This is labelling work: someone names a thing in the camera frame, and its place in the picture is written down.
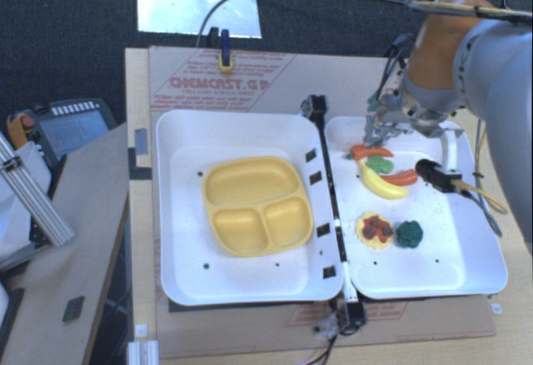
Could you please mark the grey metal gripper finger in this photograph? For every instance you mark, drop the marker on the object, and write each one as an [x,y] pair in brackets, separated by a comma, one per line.
[369,134]
[385,135]

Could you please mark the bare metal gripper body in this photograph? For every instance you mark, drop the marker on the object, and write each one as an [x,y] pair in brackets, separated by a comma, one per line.
[410,115]

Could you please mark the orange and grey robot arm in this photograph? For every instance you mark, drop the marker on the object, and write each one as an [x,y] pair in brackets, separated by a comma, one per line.
[491,76]

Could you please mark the orange carrot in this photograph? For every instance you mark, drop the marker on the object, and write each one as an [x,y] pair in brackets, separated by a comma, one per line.
[366,151]

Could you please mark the green leafy vegetable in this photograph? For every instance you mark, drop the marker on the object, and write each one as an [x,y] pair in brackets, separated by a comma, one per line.
[381,164]

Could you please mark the orange sausage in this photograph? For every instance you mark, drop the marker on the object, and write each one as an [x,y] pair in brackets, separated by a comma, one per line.
[401,178]

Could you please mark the yellow banana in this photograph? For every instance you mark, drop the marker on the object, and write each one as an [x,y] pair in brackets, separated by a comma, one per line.
[381,185]

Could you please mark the thin black and white rod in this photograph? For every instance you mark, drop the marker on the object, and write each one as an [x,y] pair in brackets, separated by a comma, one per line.
[331,192]

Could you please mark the yellow pizza slice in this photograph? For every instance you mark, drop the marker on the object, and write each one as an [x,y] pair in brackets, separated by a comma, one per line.
[374,230]

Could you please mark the dark green broccoli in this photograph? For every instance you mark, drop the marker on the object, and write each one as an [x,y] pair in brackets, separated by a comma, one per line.
[409,234]

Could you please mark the white plastic tray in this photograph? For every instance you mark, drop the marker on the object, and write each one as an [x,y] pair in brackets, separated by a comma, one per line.
[241,209]
[424,238]

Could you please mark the yellow divided plate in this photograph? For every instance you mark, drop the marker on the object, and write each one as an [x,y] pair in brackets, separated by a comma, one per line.
[257,205]

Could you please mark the brown cardboard board red print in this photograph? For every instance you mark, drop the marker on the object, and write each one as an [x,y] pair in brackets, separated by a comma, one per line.
[233,80]

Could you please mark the black cylinder on white bracket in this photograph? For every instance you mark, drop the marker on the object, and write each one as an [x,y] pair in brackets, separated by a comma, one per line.
[441,171]

